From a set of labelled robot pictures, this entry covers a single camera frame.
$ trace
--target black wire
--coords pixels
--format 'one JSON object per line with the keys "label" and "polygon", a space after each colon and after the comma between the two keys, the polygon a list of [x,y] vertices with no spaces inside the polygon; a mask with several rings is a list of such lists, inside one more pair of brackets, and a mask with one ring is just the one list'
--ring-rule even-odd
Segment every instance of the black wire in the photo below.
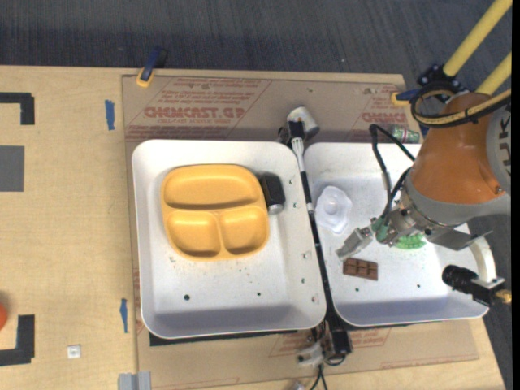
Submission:
{"label": "black wire", "polygon": [[475,123],[478,119],[484,117],[485,115],[491,114],[492,112],[498,110],[499,108],[503,106],[507,106],[511,102],[511,96],[505,97],[500,101],[494,102],[490,106],[487,106],[486,108],[483,108],[481,111],[474,113],[472,115],[468,115],[468,110],[466,109],[466,117],[463,117],[461,119],[457,119],[451,122],[447,123],[424,123],[421,118],[424,119],[433,119],[433,118],[441,118],[446,119],[446,117],[450,117],[451,115],[459,114],[459,112],[452,113],[451,115],[424,115],[421,114],[420,111],[418,111],[418,104],[422,102],[425,98],[432,97],[434,93],[438,93],[439,91],[444,93],[450,93],[452,95],[455,95],[457,93],[457,89],[453,87],[453,85],[449,82],[432,82],[428,85],[425,85],[422,87],[410,100],[410,111],[412,113],[412,116],[414,117],[415,121],[419,122],[422,126],[426,126],[429,128],[449,128],[449,127],[455,127],[459,126],[461,124],[466,123]]}
{"label": "black wire", "polygon": [[403,186],[403,184],[405,183],[405,179],[406,179],[406,176],[408,175],[408,172],[411,170],[411,167],[409,167],[408,169],[406,169],[402,174],[401,176],[399,177],[399,180],[396,182],[396,184],[394,185],[392,191],[390,192],[390,198],[389,198],[389,202],[387,203],[387,205],[384,207],[384,213],[381,214],[381,217],[380,218],[384,218],[384,224],[388,223],[388,217],[389,217],[389,214],[390,214],[390,211],[392,209],[392,203],[393,203],[393,200],[395,199],[396,195],[397,195],[397,192],[399,192],[399,190],[401,189],[401,187]]}
{"label": "black wire", "polygon": [[396,196],[397,191],[392,195],[392,191],[390,190],[390,176],[387,172],[387,167],[384,164],[383,157],[381,156],[381,153],[379,152],[379,149],[377,147],[378,144],[378,137],[377,132],[382,132],[386,137],[388,137],[391,141],[393,141],[396,145],[400,147],[400,149],[408,156],[409,159],[412,161],[415,160],[415,157],[404,147],[404,145],[397,140],[392,134],[387,132],[384,128],[378,126],[377,124],[371,124],[369,127],[370,134],[372,135],[372,151],[374,152],[375,158],[377,159],[377,162],[379,164],[379,167],[381,168],[381,171],[383,172],[384,181],[386,184],[387,189],[387,205],[384,207],[384,211],[381,214],[382,217],[385,217],[385,223],[388,221],[386,218],[388,214],[390,213],[390,210],[392,209],[392,201],[393,198]]}
{"label": "black wire", "polygon": [[413,162],[415,160],[415,156],[413,156],[408,149],[398,140],[396,139],[391,133],[387,132],[384,128],[378,126],[377,124],[371,124],[369,127],[370,134],[372,135],[372,140],[375,140],[377,143],[377,131],[382,132],[386,137],[388,137],[391,141],[393,141],[396,145],[399,146],[399,148],[405,153],[406,156]]}
{"label": "black wire", "polygon": [[[339,358],[339,361],[337,362],[332,362],[331,360],[335,360]],[[336,366],[339,366],[341,364],[343,364],[343,361],[346,359],[347,357],[344,355],[344,356],[341,356],[341,357],[331,357],[329,358],[328,360],[325,361],[325,363],[328,365],[328,366],[331,366],[331,367],[336,367]]]}
{"label": "black wire", "polygon": [[323,368],[322,368],[322,383],[323,383],[323,388],[325,390],[328,390],[327,388],[327,382],[325,381],[325,374],[323,373]]}
{"label": "black wire", "polygon": [[319,380],[322,378],[323,375],[323,367],[321,364],[318,366],[318,375],[316,376],[316,380],[314,381],[312,387],[309,390],[315,390],[318,386]]}

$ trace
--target cardboard sheet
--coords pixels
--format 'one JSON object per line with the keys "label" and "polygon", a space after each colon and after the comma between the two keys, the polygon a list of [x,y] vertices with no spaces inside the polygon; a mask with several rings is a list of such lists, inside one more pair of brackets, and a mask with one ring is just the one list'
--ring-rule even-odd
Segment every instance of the cardboard sheet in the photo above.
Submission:
{"label": "cardboard sheet", "polygon": [[[311,344],[310,331],[254,338],[150,346],[141,321],[132,151],[142,141],[275,140],[287,114],[306,106],[320,126],[316,141],[370,141],[368,127],[399,125],[418,132],[407,108],[395,107],[395,83],[268,80],[232,77],[156,76],[147,89],[123,77],[123,112],[139,370],[152,372],[153,388],[210,388],[312,377],[297,365],[297,351]],[[478,358],[467,321],[352,331],[354,352],[326,374],[421,366]]]}

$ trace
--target gray square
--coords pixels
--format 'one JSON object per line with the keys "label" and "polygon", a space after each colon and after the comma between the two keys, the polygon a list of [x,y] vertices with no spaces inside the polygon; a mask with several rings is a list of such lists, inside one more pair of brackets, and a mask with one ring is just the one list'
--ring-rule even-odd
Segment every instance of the gray square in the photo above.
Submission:
{"label": "gray square", "polygon": [[0,146],[0,192],[24,191],[23,146]]}

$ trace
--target yellow divided plate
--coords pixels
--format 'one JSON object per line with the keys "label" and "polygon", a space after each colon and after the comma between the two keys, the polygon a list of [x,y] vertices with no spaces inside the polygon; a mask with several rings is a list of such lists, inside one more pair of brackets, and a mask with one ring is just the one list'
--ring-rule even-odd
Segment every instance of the yellow divided plate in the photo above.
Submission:
{"label": "yellow divided plate", "polygon": [[161,207],[171,247],[191,260],[244,257],[269,239],[262,188],[245,167],[178,167],[162,182]]}

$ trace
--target black cable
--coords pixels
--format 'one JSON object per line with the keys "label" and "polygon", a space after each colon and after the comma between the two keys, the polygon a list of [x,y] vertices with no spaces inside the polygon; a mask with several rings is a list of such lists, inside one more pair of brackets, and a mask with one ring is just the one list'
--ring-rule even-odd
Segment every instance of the black cable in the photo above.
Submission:
{"label": "black cable", "polygon": [[372,135],[372,140],[375,140],[377,143],[377,131],[382,132],[386,137],[388,137],[391,141],[393,141],[399,148],[405,153],[406,156],[413,162],[415,160],[415,156],[413,156],[408,149],[406,149],[405,145],[403,145],[398,139],[396,139],[391,133],[387,132],[384,128],[378,126],[377,124],[371,124],[369,127],[370,134]]}
{"label": "black cable", "polygon": [[325,363],[328,365],[328,366],[331,366],[331,367],[336,367],[336,366],[340,366],[341,364],[343,364],[343,361],[346,359],[346,355],[344,356],[341,356],[341,357],[331,357],[329,358],[328,360],[325,361]]}
{"label": "black cable", "polygon": [[327,382],[325,381],[325,374],[323,373],[323,369],[322,369],[322,383],[323,383],[323,388],[325,390],[328,390],[327,388]]}
{"label": "black cable", "polygon": [[409,167],[408,169],[406,169],[402,174],[401,176],[399,177],[399,180],[396,182],[396,184],[394,185],[392,191],[390,192],[390,197],[388,199],[388,203],[387,205],[384,207],[384,212],[381,214],[380,218],[384,218],[384,223],[387,223],[388,222],[388,215],[390,214],[390,210],[392,209],[392,203],[393,203],[393,200],[395,199],[396,195],[397,195],[397,192],[399,192],[399,190],[401,189],[401,187],[403,186],[403,184],[405,183],[405,179],[406,179],[406,176],[408,175],[408,172],[411,170],[412,168]]}
{"label": "black cable", "polygon": [[396,145],[399,146],[399,148],[408,156],[408,158],[412,161],[415,160],[415,157],[408,151],[408,149],[405,148],[405,146],[397,140],[392,134],[387,132],[384,128],[378,126],[377,124],[371,124],[368,128],[370,131],[370,134],[372,135],[372,151],[374,152],[375,158],[377,159],[377,162],[379,164],[379,167],[381,168],[381,171],[383,172],[384,182],[387,189],[387,205],[384,207],[384,211],[381,214],[382,217],[385,217],[385,223],[388,221],[387,216],[390,214],[390,210],[392,209],[392,201],[393,198],[396,196],[397,191],[394,187],[394,190],[396,192],[393,193],[390,190],[390,176],[388,175],[387,167],[384,164],[383,157],[381,156],[381,153],[379,152],[379,149],[377,147],[378,145],[378,137],[377,132],[382,132],[386,137],[388,137],[391,141],[393,141]]}
{"label": "black cable", "polygon": [[419,106],[429,97],[436,95],[453,96],[457,89],[448,82],[432,82],[422,87],[410,100],[410,110],[415,121],[430,128],[449,128],[466,123],[476,123],[478,119],[491,114],[511,102],[510,90],[490,98],[477,106],[472,106],[464,111],[456,111],[447,115],[424,115],[419,111]]}
{"label": "black cable", "polygon": [[320,364],[318,366],[318,375],[316,376],[316,380],[314,381],[312,387],[309,390],[315,390],[316,389],[316,387],[318,386],[319,380],[322,378],[322,375],[323,375],[323,367]]}

